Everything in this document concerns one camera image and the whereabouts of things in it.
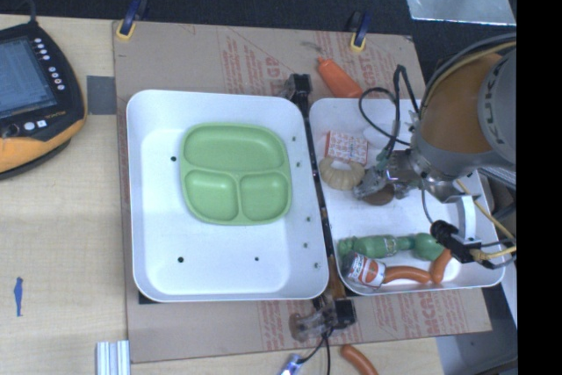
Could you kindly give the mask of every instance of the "control panel screen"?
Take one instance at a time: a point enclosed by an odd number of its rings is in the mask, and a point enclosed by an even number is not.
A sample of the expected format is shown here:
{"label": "control panel screen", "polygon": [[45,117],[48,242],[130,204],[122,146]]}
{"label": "control panel screen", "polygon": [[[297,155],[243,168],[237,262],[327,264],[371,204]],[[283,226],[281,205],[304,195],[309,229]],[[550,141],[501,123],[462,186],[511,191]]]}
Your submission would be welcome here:
{"label": "control panel screen", "polygon": [[0,42],[0,119],[56,103],[29,41]]}

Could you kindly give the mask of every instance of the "blue clamp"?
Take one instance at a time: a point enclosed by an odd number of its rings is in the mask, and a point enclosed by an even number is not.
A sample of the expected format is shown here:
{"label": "blue clamp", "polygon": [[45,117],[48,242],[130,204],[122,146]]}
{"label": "blue clamp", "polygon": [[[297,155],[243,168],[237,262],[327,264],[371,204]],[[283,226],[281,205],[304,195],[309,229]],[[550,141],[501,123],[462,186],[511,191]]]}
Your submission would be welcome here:
{"label": "blue clamp", "polygon": [[142,20],[148,14],[148,0],[133,0],[129,5],[125,18],[119,21],[116,35],[121,40],[129,41],[136,26],[135,20]]}
{"label": "blue clamp", "polygon": [[355,52],[362,52],[365,49],[365,36],[369,30],[369,23],[371,22],[371,14],[366,11],[361,17],[361,22],[357,31],[351,37],[350,47]]}

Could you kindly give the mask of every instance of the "green plate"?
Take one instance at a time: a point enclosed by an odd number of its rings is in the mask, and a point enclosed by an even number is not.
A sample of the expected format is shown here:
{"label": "green plate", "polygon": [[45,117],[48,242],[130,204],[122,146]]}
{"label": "green plate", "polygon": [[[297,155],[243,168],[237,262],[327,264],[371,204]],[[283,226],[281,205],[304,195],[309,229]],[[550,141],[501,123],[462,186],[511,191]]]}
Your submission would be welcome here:
{"label": "green plate", "polygon": [[205,222],[273,222],[291,206],[291,170],[283,141],[262,126],[205,123],[182,139],[185,203]]}

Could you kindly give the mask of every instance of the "table surface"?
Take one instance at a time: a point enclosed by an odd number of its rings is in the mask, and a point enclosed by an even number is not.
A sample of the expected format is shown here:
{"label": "table surface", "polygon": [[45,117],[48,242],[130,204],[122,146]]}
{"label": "table surface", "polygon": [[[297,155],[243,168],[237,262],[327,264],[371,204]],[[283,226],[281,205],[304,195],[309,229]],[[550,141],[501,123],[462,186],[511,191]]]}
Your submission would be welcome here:
{"label": "table surface", "polygon": [[[0,29],[27,20],[0,15]],[[114,76],[111,20],[38,21],[84,90],[87,76]],[[127,339],[116,116],[90,115],[60,155],[0,182],[0,197],[0,373],[95,373],[96,343]],[[443,373],[434,338],[357,348],[380,374]],[[358,373],[337,346],[330,349],[331,373]],[[277,373],[291,353],[133,364],[131,373]],[[325,373],[327,366],[322,350],[299,373]]]}

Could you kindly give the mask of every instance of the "sausage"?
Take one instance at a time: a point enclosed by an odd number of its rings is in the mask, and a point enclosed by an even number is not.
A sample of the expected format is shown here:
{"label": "sausage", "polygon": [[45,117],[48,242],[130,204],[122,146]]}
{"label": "sausage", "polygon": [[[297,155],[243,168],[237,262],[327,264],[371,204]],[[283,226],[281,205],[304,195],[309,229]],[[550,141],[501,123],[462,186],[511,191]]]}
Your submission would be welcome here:
{"label": "sausage", "polygon": [[407,278],[409,280],[414,280],[419,283],[427,283],[431,276],[429,272],[424,269],[418,269],[412,266],[394,266],[387,267],[385,273],[385,279],[383,284],[390,283],[391,281]]}
{"label": "sausage", "polygon": [[371,361],[355,347],[346,343],[342,346],[340,353],[344,359],[353,364],[361,375],[378,375],[377,369],[371,364]]}
{"label": "sausage", "polygon": [[434,283],[441,283],[443,281],[445,268],[452,257],[453,255],[449,249],[444,249],[443,252],[441,252],[441,255],[437,257],[437,259],[431,264],[431,269],[429,269],[429,272],[431,273],[431,281]]}

